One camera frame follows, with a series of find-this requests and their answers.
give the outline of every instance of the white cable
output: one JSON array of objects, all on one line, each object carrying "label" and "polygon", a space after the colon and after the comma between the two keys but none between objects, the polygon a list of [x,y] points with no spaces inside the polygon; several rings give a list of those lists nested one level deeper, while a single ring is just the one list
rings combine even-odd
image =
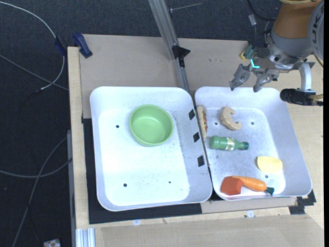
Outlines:
[{"label": "white cable", "polygon": [[[11,6],[11,7],[13,7],[13,8],[19,9],[19,10],[21,10],[21,11],[24,11],[24,12],[26,12],[26,13],[28,13],[28,14],[33,15],[34,17],[36,17],[37,19],[39,19],[39,20],[40,20],[40,21],[41,21],[41,22],[42,22],[42,23],[43,23],[43,24],[49,29],[49,31],[50,31],[50,33],[52,34],[52,36],[53,36],[54,38],[56,38],[55,33],[51,30],[51,28],[48,26],[48,24],[47,24],[43,19],[41,19],[39,16],[37,16],[36,14],[34,14],[34,13],[32,13],[32,12],[30,12],[30,11],[24,9],[24,8],[21,8],[21,7],[18,7],[18,6],[15,6],[15,5],[9,4],[9,3],[5,3],[5,2],[2,2],[2,1],[0,1],[0,4],[6,5],[6,6]],[[64,70],[64,65],[65,65],[65,57],[63,56],[63,63],[62,63],[62,68],[61,68],[60,73],[58,74],[58,76],[55,78],[55,80],[54,80],[52,83],[48,84],[48,85],[45,86],[45,87],[42,87],[41,90],[44,90],[44,89],[48,88],[49,86],[53,85],[53,84],[59,79],[59,77],[61,76],[61,74],[62,74],[62,72],[63,72],[63,70]]]},{"label": "white cable", "polygon": [[11,6],[11,7],[13,7],[13,8],[19,9],[19,10],[21,10],[21,11],[24,11],[24,12],[26,12],[26,13],[28,13],[28,14],[31,14],[31,15],[35,16],[35,17],[36,17],[37,19],[39,19],[42,23],[45,24],[45,26],[49,29],[49,31],[51,32],[51,34],[53,35],[53,37],[56,38],[55,33],[51,30],[51,28],[47,25],[47,23],[46,23],[45,21],[43,21],[40,17],[38,17],[36,14],[33,14],[32,12],[30,12],[30,11],[24,9],[24,8],[21,8],[21,7],[18,7],[18,6],[14,6],[14,5],[12,5],[12,4],[5,3],[5,2],[2,2],[2,1],[0,1],[0,4],[6,5],[6,6]]},{"label": "white cable", "polygon": [[1,54],[0,54],[0,59],[4,59],[5,61],[7,61],[7,62],[11,63],[12,65],[16,66],[17,68],[21,69],[22,71],[24,71],[24,72],[26,72],[26,73],[28,73],[28,74],[30,74],[30,75],[32,75],[32,76],[35,76],[36,78],[38,78],[38,79],[40,79],[40,80],[43,80],[43,81],[45,81],[45,82],[48,82],[48,83],[50,83],[50,84],[53,84],[54,86],[56,86],[56,87],[58,87],[58,88],[61,88],[61,89],[63,89],[63,90],[68,91],[68,88],[65,88],[65,87],[60,86],[60,85],[58,85],[58,84],[56,84],[56,83],[53,83],[53,82],[51,82],[50,80],[47,80],[47,79],[45,79],[45,78],[39,76],[38,74],[36,74],[36,73],[34,73],[34,72],[31,72],[31,71],[28,70],[28,69],[25,69],[24,67],[22,67],[22,66],[18,65],[17,63],[11,61],[10,59],[6,58],[5,56],[2,56]]},{"label": "white cable", "polygon": [[43,91],[44,89],[46,89],[46,88],[48,88],[49,86],[52,86],[59,78],[60,78],[60,76],[61,76],[61,74],[62,74],[62,72],[63,72],[63,70],[64,70],[64,65],[65,65],[65,57],[63,56],[63,63],[62,63],[62,68],[61,68],[61,71],[60,71],[60,73],[58,74],[58,76],[55,78],[55,80],[52,82],[52,83],[50,83],[50,84],[48,84],[47,86],[45,86],[45,87],[42,87],[41,88],[41,90]]}]

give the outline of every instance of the white tray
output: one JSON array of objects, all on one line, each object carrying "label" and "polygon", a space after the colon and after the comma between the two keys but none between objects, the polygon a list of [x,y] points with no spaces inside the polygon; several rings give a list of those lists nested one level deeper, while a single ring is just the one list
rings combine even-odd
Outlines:
[{"label": "white tray", "polygon": [[[132,138],[134,108],[154,104],[173,118],[170,140],[144,147]],[[191,96],[176,87],[99,87],[90,96],[97,197],[108,210],[199,203],[212,183]]]},{"label": "white tray", "polygon": [[[224,177],[240,175],[263,180],[274,187],[273,197],[305,196],[312,189],[312,182],[302,155],[287,105],[280,93],[264,88],[254,93],[252,88],[202,87],[195,93],[196,105],[207,111],[206,154],[214,191],[225,200],[271,197],[267,192],[255,192],[243,187],[241,194],[228,196],[220,191]],[[242,123],[240,130],[232,131],[221,124],[221,109],[229,106],[232,116]],[[235,137],[249,142],[248,150],[222,151],[209,147],[212,135]],[[256,164],[257,156],[266,155],[281,159],[283,170],[264,173]]]}]

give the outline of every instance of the blue clamp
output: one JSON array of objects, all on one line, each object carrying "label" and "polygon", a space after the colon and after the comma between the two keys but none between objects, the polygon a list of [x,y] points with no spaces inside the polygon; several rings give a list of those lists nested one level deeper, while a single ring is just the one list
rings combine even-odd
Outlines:
[{"label": "blue clamp", "polygon": [[80,53],[85,57],[89,58],[93,53],[89,50],[87,43],[81,33],[74,32],[72,38],[77,46],[80,47]]}]

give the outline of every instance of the green bottle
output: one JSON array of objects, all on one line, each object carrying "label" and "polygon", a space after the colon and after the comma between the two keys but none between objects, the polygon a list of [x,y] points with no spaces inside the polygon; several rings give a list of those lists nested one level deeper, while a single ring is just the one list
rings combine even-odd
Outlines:
[{"label": "green bottle", "polygon": [[233,137],[219,137],[214,135],[210,138],[210,148],[232,151],[235,149],[247,150],[248,142],[238,142]]}]

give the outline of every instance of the black mat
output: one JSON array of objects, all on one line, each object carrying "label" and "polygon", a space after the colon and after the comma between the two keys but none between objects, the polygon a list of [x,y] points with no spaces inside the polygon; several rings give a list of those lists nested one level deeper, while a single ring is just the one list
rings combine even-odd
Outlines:
[{"label": "black mat", "polygon": [[202,213],[200,204],[172,205],[124,211],[109,211],[104,209],[98,202],[96,193],[96,172],[92,120],[84,119],[83,128],[90,224],[135,219],[153,219],[196,215]]}]

